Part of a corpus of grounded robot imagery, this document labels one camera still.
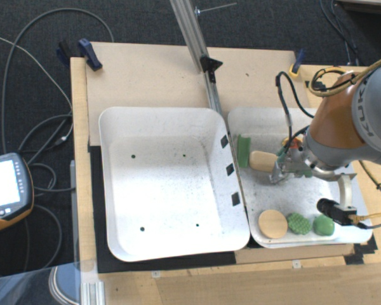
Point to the green bumpy round toy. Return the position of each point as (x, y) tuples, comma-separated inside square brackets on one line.
[(298, 223)]

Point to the pale wood board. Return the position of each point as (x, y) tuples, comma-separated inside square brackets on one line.
[(152, 81)]

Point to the green smooth rounded toy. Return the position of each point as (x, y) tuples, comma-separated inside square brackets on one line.
[(324, 225)]

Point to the beige round biscuit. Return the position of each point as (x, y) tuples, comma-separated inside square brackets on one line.
[(272, 223)]

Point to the black cylinder on white bracket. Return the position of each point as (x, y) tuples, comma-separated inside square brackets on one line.
[(336, 211)]

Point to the white plastic tray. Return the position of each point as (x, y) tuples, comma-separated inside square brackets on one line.
[(292, 195), (165, 186)]

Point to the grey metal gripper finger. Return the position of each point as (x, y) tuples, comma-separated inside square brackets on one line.
[(275, 173), (285, 176)]

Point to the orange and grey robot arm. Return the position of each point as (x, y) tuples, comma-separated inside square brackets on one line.
[(339, 122)]

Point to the beige rounded wooden block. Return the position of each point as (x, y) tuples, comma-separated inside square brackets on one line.
[(262, 160)]

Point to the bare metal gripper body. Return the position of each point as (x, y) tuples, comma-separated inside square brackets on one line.
[(296, 164)]

